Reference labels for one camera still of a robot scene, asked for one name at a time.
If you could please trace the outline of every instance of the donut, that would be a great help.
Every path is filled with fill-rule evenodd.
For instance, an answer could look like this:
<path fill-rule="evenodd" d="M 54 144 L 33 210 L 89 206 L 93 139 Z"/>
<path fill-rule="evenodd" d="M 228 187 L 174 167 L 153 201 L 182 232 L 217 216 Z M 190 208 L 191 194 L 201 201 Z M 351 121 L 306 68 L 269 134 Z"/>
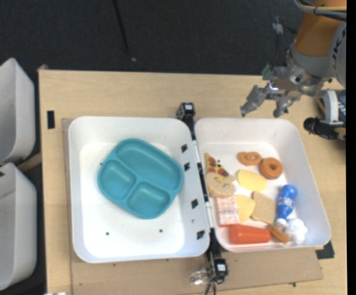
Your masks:
<path fill-rule="evenodd" d="M 258 165 L 261 162 L 261 155 L 257 152 L 239 152 L 238 161 L 246 166 Z"/>
<path fill-rule="evenodd" d="M 267 179 L 276 179 L 283 173 L 283 165 L 277 159 L 267 157 L 261 161 L 259 171 Z"/>

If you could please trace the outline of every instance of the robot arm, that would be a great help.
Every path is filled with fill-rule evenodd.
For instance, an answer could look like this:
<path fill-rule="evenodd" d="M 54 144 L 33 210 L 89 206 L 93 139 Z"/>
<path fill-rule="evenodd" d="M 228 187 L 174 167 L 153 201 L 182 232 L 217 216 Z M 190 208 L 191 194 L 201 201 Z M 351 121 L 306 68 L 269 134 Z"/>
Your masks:
<path fill-rule="evenodd" d="M 271 68 L 267 65 L 263 77 L 267 80 L 265 88 L 255 85 L 241 106 L 242 116 L 261 106 L 265 99 L 275 100 L 274 117 L 287 112 L 301 95 L 322 98 L 326 102 L 324 120 L 332 127 L 344 126 L 334 116 L 334 95 L 322 90 L 324 83 L 336 78 L 346 87 L 346 20 L 347 0 L 294 0 L 305 12 L 294 43 L 287 52 L 287 64 Z M 339 91 L 337 97 L 345 95 Z M 313 130 L 313 125 L 305 123 L 305 128 Z M 339 138 L 339 135 L 323 135 L 326 138 Z"/>

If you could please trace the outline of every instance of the blue plate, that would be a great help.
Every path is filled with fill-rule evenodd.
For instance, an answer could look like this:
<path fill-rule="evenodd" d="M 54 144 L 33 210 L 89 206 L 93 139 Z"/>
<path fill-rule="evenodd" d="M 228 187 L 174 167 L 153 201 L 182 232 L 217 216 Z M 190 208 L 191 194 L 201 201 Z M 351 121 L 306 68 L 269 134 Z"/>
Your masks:
<path fill-rule="evenodd" d="M 111 201 L 143 219 L 160 216 L 183 184 L 172 157 L 136 138 L 121 141 L 98 172 L 98 187 Z"/>

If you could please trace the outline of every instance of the yellow potato chip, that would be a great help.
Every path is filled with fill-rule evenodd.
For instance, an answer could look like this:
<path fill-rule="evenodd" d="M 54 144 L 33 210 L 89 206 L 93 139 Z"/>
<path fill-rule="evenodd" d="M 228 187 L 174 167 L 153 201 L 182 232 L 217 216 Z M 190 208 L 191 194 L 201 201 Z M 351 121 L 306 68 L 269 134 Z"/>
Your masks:
<path fill-rule="evenodd" d="M 238 204 L 239 220 L 243 223 L 253 213 L 256 202 L 246 195 L 236 195 L 236 201 Z"/>
<path fill-rule="evenodd" d="M 267 186 L 267 179 L 264 176 L 248 170 L 239 170 L 237 180 L 242 187 L 250 191 L 261 191 Z"/>

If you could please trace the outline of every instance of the table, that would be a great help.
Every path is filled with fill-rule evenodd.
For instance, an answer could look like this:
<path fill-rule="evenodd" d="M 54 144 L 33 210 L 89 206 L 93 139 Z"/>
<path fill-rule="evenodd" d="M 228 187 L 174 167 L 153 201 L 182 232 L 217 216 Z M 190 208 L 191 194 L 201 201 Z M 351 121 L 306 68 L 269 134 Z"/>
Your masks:
<path fill-rule="evenodd" d="M 79 116 L 173 117 L 182 102 L 194 103 L 196 119 L 241 117 L 240 105 L 252 86 L 265 82 L 260 76 L 48 69 L 38 76 L 47 292 L 203 294 L 204 287 L 189 285 L 188 275 L 207 263 L 205 256 L 94 265 L 75 255 L 62 123 Z M 265 101 L 246 117 L 269 118 L 274 108 L 274 101 Z M 347 294 L 346 144 L 304 131 L 304 120 L 318 114 L 312 98 L 302 97 L 289 110 L 282 117 L 301 134 L 331 224 L 335 257 L 317 260 L 313 248 L 225 252 L 230 274 L 218 294 Z"/>

